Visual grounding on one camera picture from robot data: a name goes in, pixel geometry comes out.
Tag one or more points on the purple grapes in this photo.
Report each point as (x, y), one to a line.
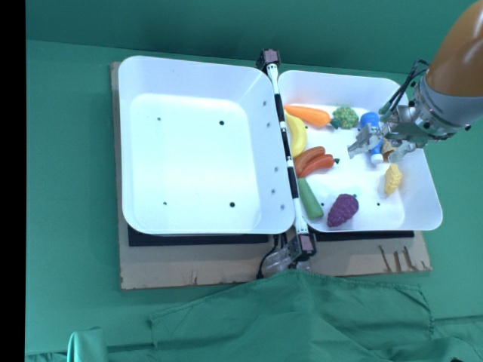
(342, 210)

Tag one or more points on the yellow corn cob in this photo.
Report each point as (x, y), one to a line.
(392, 179)

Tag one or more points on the orange chilli pepper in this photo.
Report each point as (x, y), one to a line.
(307, 155)
(319, 163)

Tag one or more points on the blue and white bottle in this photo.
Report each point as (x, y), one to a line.
(369, 121)

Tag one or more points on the dark green cloth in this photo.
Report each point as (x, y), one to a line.
(302, 315)

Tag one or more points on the brown cone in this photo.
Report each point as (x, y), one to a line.
(387, 148)

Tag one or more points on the yellow banana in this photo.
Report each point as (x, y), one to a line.
(297, 134)

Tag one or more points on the black and white thin rod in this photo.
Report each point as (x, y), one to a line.
(285, 138)

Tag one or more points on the pale green cloth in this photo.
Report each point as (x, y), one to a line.
(85, 345)

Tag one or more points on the white plastic tray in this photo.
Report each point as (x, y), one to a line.
(188, 157)
(358, 179)

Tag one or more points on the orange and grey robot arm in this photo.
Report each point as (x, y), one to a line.
(456, 59)

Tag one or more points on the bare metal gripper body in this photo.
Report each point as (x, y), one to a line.
(409, 128)

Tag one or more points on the brown cardboard board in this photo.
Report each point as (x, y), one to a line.
(188, 258)

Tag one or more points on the green broccoli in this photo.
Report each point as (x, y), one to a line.
(345, 117)

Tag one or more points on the orange carrot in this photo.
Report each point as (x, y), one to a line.
(307, 114)

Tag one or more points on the green cucumber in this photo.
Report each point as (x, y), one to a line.
(310, 200)

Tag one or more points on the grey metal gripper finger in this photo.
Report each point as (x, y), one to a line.
(402, 151)
(364, 140)

